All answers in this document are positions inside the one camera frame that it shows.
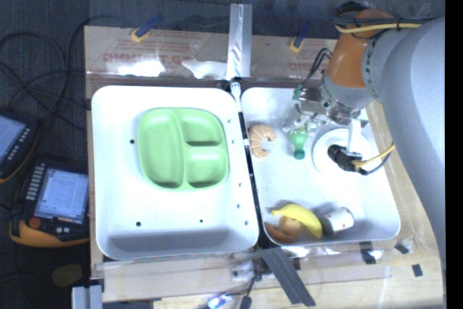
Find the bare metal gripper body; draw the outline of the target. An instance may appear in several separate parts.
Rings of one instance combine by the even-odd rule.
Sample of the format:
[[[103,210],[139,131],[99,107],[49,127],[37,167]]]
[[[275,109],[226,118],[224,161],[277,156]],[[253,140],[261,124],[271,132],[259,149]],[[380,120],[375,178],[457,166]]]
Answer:
[[[325,116],[337,124],[349,124],[359,117],[362,108],[351,107],[333,98],[322,86],[294,89],[294,99],[299,101],[299,111],[308,116]]]

